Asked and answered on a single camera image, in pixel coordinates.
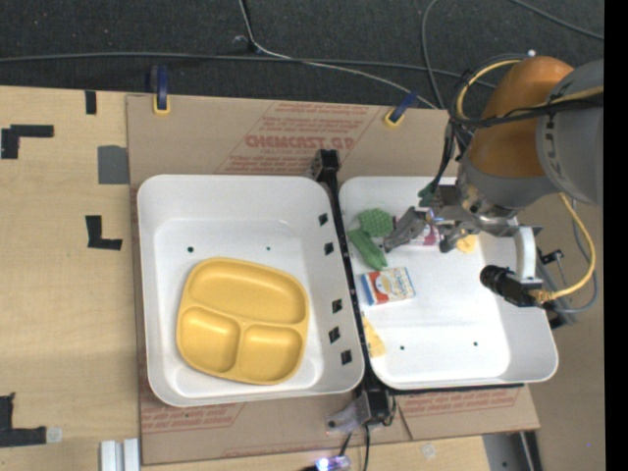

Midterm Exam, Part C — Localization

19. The red and white carton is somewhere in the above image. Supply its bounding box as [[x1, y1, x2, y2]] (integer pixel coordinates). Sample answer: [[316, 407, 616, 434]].
[[403, 221, 444, 249]]

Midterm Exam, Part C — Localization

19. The yellow divided plate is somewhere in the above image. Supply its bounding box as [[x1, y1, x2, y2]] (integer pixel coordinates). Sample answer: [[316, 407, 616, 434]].
[[175, 256, 312, 387]]

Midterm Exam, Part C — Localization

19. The blue white orange carton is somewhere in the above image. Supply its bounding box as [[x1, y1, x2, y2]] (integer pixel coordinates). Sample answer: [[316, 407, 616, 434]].
[[360, 266, 417, 307]]

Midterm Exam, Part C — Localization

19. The white plastic tray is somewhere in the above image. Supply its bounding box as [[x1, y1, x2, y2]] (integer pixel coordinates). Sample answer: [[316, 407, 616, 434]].
[[135, 173, 367, 408], [338, 175, 560, 392]]

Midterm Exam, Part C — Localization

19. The green broccoli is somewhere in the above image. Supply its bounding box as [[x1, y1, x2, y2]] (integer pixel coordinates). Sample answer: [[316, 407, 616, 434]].
[[357, 206, 395, 238]]

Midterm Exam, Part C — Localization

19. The black block with wires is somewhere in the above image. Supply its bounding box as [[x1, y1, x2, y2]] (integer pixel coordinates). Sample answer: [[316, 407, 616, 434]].
[[310, 148, 342, 183], [361, 387, 396, 427]]

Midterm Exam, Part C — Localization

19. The black cylinder on white bracket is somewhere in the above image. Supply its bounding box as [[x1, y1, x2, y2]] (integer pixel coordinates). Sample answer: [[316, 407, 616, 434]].
[[479, 226, 546, 309]]

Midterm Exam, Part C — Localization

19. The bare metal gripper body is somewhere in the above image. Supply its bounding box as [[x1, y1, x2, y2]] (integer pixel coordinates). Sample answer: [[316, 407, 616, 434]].
[[427, 183, 520, 238]]

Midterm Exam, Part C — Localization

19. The brown cardboard board red print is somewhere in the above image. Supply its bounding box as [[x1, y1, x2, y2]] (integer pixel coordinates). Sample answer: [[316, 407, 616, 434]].
[[125, 93, 542, 466]]

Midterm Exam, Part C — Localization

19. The yellow cheese slice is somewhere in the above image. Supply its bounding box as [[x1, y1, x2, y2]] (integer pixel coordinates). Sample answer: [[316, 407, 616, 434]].
[[361, 314, 388, 359]]

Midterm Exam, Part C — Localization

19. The green pea pod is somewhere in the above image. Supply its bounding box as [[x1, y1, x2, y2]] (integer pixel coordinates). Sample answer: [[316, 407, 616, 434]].
[[346, 227, 390, 272]]

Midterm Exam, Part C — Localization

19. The thin black rod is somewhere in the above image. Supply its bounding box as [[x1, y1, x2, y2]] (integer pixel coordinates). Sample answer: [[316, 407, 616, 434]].
[[323, 172, 382, 393]]

